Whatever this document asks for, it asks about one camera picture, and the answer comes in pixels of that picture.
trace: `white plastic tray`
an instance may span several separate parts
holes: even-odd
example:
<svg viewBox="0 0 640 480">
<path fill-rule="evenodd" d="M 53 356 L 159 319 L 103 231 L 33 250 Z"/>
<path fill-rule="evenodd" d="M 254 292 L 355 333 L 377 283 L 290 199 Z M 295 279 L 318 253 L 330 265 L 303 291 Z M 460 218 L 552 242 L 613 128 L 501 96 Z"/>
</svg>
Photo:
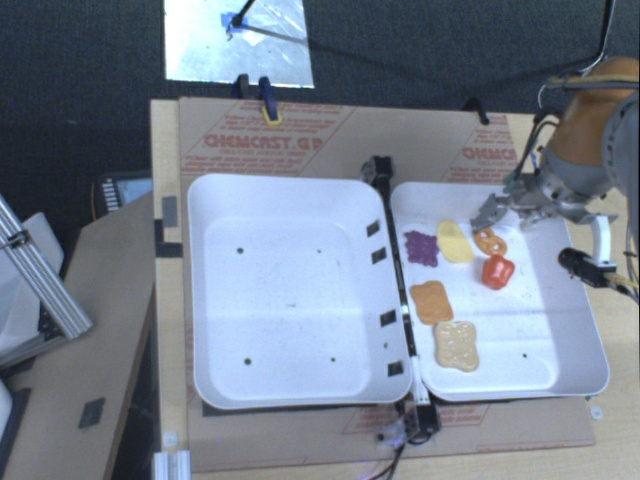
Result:
<svg viewBox="0 0 640 480">
<path fill-rule="evenodd" d="M 399 295 L 371 187 L 212 174 L 190 187 L 188 216 L 194 377 L 206 402 L 241 409 L 406 394 Z"/>
<path fill-rule="evenodd" d="M 509 212 L 493 230 L 506 241 L 506 257 L 516 264 L 516 271 L 499 291 L 480 282 L 487 256 L 475 246 L 469 220 L 500 188 L 405 183 L 392 195 L 407 289 L 426 281 L 442 282 L 454 321 L 470 321 L 477 330 L 478 369 L 464 373 L 443 368 L 435 360 L 433 327 L 420 322 L 409 297 L 422 379 L 432 393 L 450 401 L 600 392 L 607 385 L 609 368 L 584 286 L 570 280 L 558 265 L 558 253 L 571 246 L 562 219 L 547 219 L 522 231 L 518 217 Z M 445 219 L 458 223 L 475 260 L 452 264 L 440 253 L 435 268 L 409 263 L 404 233 L 435 235 Z"/>
</svg>

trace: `purple grapes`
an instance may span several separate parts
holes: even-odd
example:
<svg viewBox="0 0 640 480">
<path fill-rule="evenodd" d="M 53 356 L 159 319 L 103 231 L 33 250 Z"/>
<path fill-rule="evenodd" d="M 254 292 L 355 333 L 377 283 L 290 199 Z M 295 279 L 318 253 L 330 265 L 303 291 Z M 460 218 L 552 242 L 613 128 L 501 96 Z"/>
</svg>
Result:
<svg viewBox="0 0 640 480">
<path fill-rule="evenodd" d="M 435 236 L 424 235 L 418 231 L 409 231 L 407 237 L 407 252 L 410 263 L 420 263 L 426 267 L 438 266 L 438 240 Z"/>
</svg>

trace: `red bell pepper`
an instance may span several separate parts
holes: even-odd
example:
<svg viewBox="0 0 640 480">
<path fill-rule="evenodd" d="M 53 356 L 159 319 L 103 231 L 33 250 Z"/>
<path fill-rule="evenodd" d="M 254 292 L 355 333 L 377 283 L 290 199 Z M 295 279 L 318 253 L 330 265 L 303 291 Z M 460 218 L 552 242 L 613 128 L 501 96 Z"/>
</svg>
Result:
<svg viewBox="0 0 640 480">
<path fill-rule="evenodd" d="M 482 283 L 492 290 L 507 286 L 516 266 L 500 254 L 490 256 L 482 265 Z"/>
</svg>

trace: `wooden table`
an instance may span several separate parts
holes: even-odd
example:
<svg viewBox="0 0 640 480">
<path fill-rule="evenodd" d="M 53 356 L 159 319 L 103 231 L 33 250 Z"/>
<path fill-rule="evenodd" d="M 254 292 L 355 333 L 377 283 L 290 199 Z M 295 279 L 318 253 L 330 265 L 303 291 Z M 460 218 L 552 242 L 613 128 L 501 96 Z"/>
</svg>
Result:
<svg viewBox="0 0 640 480">
<path fill-rule="evenodd" d="M 508 115 L 508 124 L 518 151 L 531 128 L 531 116 Z M 163 198 L 180 194 L 178 104 L 152 103 L 152 142 L 155 218 L 162 217 Z M 612 259 L 624 269 L 625 199 L 612 191 L 604 201 L 594 203 L 593 211 L 618 213 L 612 225 Z M 591 250 L 588 227 L 570 226 L 576 248 Z M 182 240 L 181 222 L 165 228 L 166 242 Z M 185 393 L 185 341 L 183 317 L 182 261 L 160 258 L 156 262 L 157 319 L 160 372 L 160 430 L 163 450 L 188 449 L 188 423 Z M 590 400 L 600 408 L 603 418 L 593 421 L 595 447 L 509 452 L 424 459 L 406 459 L 399 464 L 395 478 L 636 478 L 640 475 L 640 384 L 638 347 L 638 307 L 627 297 L 611 290 L 588 289 L 597 325 L 610 364 L 607 389 Z M 194 474 L 197 480 L 275 480 L 356 479 L 371 476 L 386 462 L 358 462 L 304 467 L 270 468 Z"/>
</svg>

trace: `cracker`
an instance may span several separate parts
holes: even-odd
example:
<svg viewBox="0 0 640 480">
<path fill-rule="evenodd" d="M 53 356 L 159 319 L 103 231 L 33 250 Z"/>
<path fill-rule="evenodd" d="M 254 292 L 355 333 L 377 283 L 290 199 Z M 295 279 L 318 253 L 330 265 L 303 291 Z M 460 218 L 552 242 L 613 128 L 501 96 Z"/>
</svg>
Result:
<svg viewBox="0 0 640 480">
<path fill-rule="evenodd" d="M 451 263 L 473 261 L 473 251 L 458 225 L 451 220 L 443 220 L 436 231 L 438 247 L 442 255 Z"/>
<path fill-rule="evenodd" d="M 416 304 L 418 318 L 424 325 L 433 325 L 453 318 L 447 292 L 440 281 L 427 281 L 409 288 L 411 298 Z"/>
<path fill-rule="evenodd" d="M 444 368 L 472 372 L 480 365 L 471 322 L 440 322 L 434 328 L 436 361 Z"/>
</svg>

